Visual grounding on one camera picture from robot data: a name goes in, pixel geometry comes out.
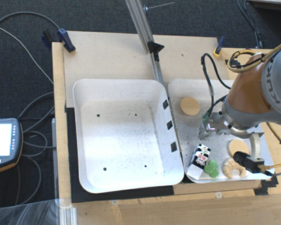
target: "white cable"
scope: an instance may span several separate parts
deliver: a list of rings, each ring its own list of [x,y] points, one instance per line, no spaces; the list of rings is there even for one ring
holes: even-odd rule
[[[36,66],[42,71],[42,73],[49,79],[49,81],[53,84],[52,79],[46,74],[46,72],[39,66],[39,64],[37,63],[37,61],[35,61],[35,59],[33,58],[33,56],[31,55],[31,53],[28,51],[28,49],[26,48],[26,46],[18,39],[16,38],[13,34],[11,34],[10,32],[4,30],[3,28],[0,27],[0,30],[4,31],[5,33],[7,33],[8,35],[12,36],[15,40],[17,40],[22,47],[26,50],[26,52],[29,54],[29,56],[31,57],[31,59],[33,60],[33,62],[36,64]]]

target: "gray carpet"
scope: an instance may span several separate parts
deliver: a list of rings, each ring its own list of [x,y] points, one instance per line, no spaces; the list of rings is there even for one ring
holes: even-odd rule
[[[225,36],[225,47],[254,48],[252,28],[242,16],[236,0],[142,0],[147,7],[175,2],[173,5],[150,9],[148,20],[153,34],[216,37]],[[258,9],[248,5],[261,34],[264,48],[281,43],[281,11]],[[0,0],[0,18],[19,11],[46,15],[66,30],[136,33],[124,0]],[[29,49],[44,71],[52,77],[51,52],[42,43],[43,31],[48,29],[58,41],[56,29],[48,21],[33,15],[7,19],[0,27],[18,37]],[[53,87],[34,65],[25,50],[9,35],[0,31],[0,115],[16,117],[38,96]],[[40,118],[53,105],[48,98],[32,107],[26,118]],[[51,119],[37,128],[52,145]],[[26,120],[29,126],[34,120]],[[43,144],[38,137],[31,142]],[[38,149],[25,146],[25,153]],[[42,169],[41,187],[31,202],[54,198],[52,151],[46,150],[34,158]],[[37,169],[26,158],[20,160],[21,189],[19,203],[27,199],[38,183]],[[17,194],[17,171],[0,174],[0,206],[13,205]]]

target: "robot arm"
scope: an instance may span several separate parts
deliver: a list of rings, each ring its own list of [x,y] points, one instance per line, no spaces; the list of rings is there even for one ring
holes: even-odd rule
[[[262,55],[255,54],[247,64],[260,59]],[[212,133],[249,138],[251,155],[236,152],[233,159],[250,172],[259,173],[264,164],[259,143],[263,133],[252,134],[247,130],[261,122],[281,125],[281,48],[257,66],[238,74],[223,100],[222,110],[213,112],[208,120],[202,122],[199,139]]]

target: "black mat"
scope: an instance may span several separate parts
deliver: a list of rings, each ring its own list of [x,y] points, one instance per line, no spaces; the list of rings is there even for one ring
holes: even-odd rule
[[[67,108],[67,134],[69,148],[71,193],[73,203],[174,195],[173,186],[149,187],[101,194],[92,194],[87,192],[83,189],[79,182],[75,112],[73,108]]]

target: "white tray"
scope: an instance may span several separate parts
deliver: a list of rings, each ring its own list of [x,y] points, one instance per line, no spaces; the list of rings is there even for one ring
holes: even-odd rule
[[[214,88],[215,96],[214,100],[225,96],[229,90],[224,88],[218,80],[211,81]],[[225,83],[229,86],[232,85],[233,81],[225,80]],[[219,181],[232,181],[232,180],[263,180],[269,179],[262,173],[251,173],[247,171],[247,176],[244,178],[239,177],[239,172],[232,170],[233,178],[227,178],[223,172],[222,167],[226,159],[231,158],[228,152],[228,145],[234,139],[239,139],[233,135],[210,135],[204,140],[198,138],[200,123],[202,122],[202,115],[209,109],[211,105],[211,98],[209,95],[208,84],[206,80],[200,79],[176,79],[168,85],[169,96],[173,109],[175,124],[177,128],[178,138],[180,142],[182,158],[187,177],[197,183],[207,182],[219,182]],[[200,112],[196,116],[187,116],[182,113],[180,109],[180,101],[184,97],[193,97],[200,104]],[[214,112],[220,111],[222,103],[219,103],[215,108]],[[249,132],[262,132],[261,126],[250,129]],[[251,149],[249,139],[243,139],[245,143]],[[207,173],[203,172],[198,177],[198,171],[196,169],[190,169],[189,163],[192,154],[196,146],[201,143],[211,149],[209,160],[214,159],[219,164],[219,176],[211,178]],[[264,136],[260,138],[261,145],[261,157],[265,160],[266,165],[273,165],[273,161],[270,152],[267,147]]]
[[[184,176],[165,88],[81,79],[73,87],[79,180],[91,193],[174,185]]]

